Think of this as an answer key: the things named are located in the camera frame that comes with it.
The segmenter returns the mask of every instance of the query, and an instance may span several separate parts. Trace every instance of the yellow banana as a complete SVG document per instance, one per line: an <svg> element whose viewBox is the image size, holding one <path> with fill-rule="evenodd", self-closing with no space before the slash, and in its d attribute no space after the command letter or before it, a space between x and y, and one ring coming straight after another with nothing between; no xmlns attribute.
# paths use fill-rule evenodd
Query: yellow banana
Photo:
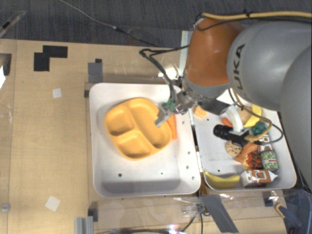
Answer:
<svg viewBox="0 0 312 234"><path fill-rule="evenodd" d="M216 188L228 189L234 187L240 180L239 175L233 175L227 178L219 177L205 171L205 175L208 177L209 182Z"/></svg>

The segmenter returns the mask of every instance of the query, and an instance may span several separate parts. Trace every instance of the white tray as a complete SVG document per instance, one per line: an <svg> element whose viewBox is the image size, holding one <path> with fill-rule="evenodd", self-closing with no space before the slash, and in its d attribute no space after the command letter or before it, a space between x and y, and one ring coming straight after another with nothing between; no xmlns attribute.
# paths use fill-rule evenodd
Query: white tray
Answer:
<svg viewBox="0 0 312 234"><path fill-rule="evenodd" d="M168 100L169 88L167 85L99 83L90 90L96 191L103 197L196 192L200 186L200 174L188 114L175 116L177 140L148 158L127 160L114 147L104 128L103 118L115 105L136 97L148 98L159 106Z"/></svg>
<svg viewBox="0 0 312 234"><path fill-rule="evenodd" d="M226 91L219 97L220 101L231 104L231 98ZM262 115L272 121L273 124L281 128L281 124L278 115L275 111L262 109ZM225 150L225 140L216 137L213 134L214 126L222 124L221 119L225 117L216 116L208 113L204 119L194 116L195 132L198 141L199 152L201 154L202 167L205 171L208 171L214 175L234 175L241 174L244 170L241 163L236 162ZM277 139L280 133L272 127L269 131L270 140ZM237 183L235 188L231 189L218 189L209 183L208 178L206 183L216 191L246 191L246 190L277 190L288 189L296 184L297 176L291 159L291 155L286 144L285 137L277 143L272 144L272 149L276 153L279 169L274 172L278 175L278 178L273 183L268 184L264 188L243 188Z"/></svg>

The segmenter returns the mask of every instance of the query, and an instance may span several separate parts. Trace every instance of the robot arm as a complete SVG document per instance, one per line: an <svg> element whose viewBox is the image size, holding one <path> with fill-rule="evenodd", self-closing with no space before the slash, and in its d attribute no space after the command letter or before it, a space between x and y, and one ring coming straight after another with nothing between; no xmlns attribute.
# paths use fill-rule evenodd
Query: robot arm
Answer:
<svg viewBox="0 0 312 234"><path fill-rule="evenodd" d="M199 26L219 22L204 19ZM175 107L162 107L156 124L197 104L223 113L228 105L220 105L216 98L230 87L243 99L281 113L294 159L312 188L311 25L274 21L244 29L238 22L229 22L195 30L182 91Z"/></svg>

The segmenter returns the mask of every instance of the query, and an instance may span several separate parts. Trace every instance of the green packaged item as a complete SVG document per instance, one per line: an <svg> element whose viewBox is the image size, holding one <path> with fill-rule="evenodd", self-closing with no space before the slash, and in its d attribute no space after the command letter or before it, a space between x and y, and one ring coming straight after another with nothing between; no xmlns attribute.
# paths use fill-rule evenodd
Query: green packaged item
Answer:
<svg viewBox="0 0 312 234"><path fill-rule="evenodd" d="M275 152L270 151L263 151L260 153L260 159L263 165L263 169L267 169L270 171L278 170L278 164L276 160Z"/></svg>
<svg viewBox="0 0 312 234"><path fill-rule="evenodd" d="M266 126L263 122L259 121L255 126L252 127L252 132L254 135L259 135L266 130Z"/></svg>

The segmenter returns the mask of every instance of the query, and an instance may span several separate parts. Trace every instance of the banana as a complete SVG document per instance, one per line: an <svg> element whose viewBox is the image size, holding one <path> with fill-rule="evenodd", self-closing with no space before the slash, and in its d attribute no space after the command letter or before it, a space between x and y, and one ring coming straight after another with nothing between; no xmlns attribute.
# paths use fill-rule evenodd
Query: banana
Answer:
<svg viewBox="0 0 312 234"><path fill-rule="evenodd" d="M253 111L253 113L255 113L256 115L259 115L259 116L261 116L261 114L262 114L261 107L254 105L254 104L252 105L252 111ZM244 127L253 127L258 123L259 120L260 119L258 117L252 115L250 117L250 119L246 122Z"/></svg>
<svg viewBox="0 0 312 234"><path fill-rule="evenodd" d="M228 189L234 187L238 181L240 180L239 175L233 175L227 178L219 177L213 174L210 174L209 172L205 171L205 175L208 177L209 182L217 187L222 189Z"/></svg>

